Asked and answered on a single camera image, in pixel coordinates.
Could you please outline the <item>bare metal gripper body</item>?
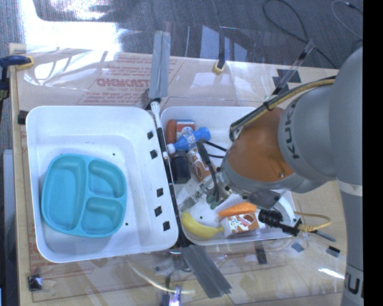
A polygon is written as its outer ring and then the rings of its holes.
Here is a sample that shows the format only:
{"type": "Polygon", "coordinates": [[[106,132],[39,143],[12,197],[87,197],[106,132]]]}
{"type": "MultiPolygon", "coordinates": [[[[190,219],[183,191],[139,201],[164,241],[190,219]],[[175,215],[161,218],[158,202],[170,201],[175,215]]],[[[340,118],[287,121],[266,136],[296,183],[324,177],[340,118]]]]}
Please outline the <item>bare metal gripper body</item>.
{"type": "Polygon", "coordinates": [[[206,177],[201,183],[203,199],[209,208],[219,207],[233,193],[232,188],[222,181],[222,175],[216,174],[214,178],[206,177]]]}

